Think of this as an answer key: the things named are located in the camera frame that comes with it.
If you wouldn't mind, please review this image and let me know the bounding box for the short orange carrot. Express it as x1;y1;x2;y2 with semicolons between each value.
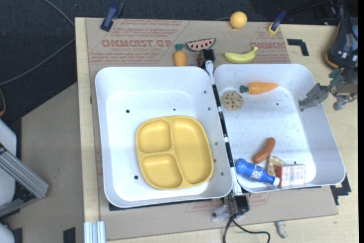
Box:
173;43;188;67

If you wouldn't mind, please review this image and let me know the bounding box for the watermelon slice toy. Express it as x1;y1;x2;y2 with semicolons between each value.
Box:
186;38;217;53

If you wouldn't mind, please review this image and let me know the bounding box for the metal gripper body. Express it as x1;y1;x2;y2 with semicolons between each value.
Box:
329;76;358;97

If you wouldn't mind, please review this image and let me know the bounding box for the white plastic tray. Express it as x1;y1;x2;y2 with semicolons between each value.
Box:
212;63;347;193
94;65;234;208

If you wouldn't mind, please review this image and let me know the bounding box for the orange ball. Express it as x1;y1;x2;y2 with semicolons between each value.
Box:
229;11;248;29

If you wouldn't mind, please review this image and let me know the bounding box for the thin black and white rod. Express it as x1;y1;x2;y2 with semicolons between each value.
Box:
205;60;243;196

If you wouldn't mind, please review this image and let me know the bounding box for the tan chocolate chip biscuit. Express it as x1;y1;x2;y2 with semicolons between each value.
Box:
221;90;244;111

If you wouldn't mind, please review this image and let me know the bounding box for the long orange carrot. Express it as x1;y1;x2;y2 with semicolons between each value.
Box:
239;81;279;95

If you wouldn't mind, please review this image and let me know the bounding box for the blue bottle white cap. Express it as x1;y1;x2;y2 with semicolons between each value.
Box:
235;158;281;187

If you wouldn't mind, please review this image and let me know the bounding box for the yellow divided plate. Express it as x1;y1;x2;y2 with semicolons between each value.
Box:
135;115;215;191

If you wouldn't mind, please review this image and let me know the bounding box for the pizza slice toy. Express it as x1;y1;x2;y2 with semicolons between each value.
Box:
266;155;287;177

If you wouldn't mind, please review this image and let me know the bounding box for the yellow banana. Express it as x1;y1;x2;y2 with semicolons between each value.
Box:
224;46;259;64

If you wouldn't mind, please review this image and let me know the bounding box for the brown sausage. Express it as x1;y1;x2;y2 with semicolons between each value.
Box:
252;137;276;164

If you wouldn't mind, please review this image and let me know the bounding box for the brown cardboard board red print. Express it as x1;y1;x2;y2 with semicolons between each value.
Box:
85;17;339;241

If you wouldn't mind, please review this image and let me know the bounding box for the red and white carton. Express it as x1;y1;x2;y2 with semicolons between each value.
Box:
276;163;307;188

